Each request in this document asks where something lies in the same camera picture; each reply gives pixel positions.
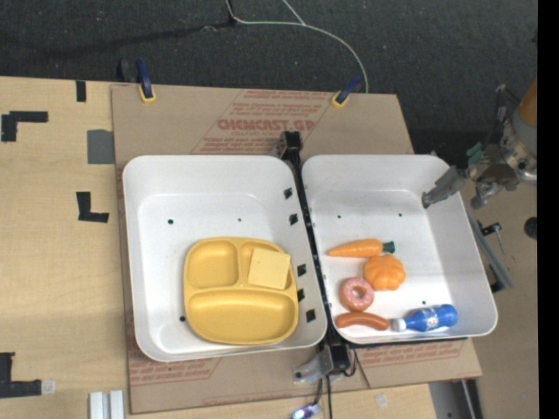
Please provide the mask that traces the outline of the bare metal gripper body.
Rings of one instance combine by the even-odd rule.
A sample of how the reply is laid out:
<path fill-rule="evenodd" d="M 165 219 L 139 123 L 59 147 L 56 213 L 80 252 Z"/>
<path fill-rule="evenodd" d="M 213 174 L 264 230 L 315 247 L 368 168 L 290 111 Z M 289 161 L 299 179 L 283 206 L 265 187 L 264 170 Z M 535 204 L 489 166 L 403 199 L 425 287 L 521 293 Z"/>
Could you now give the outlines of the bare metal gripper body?
<path fill-rule="evenodd" d="M 514 190 L 521 183 L 537 183 L 537 155 L 514 137 L 478 142 L 466 151 L 468 177 L 486 187 Z"/>

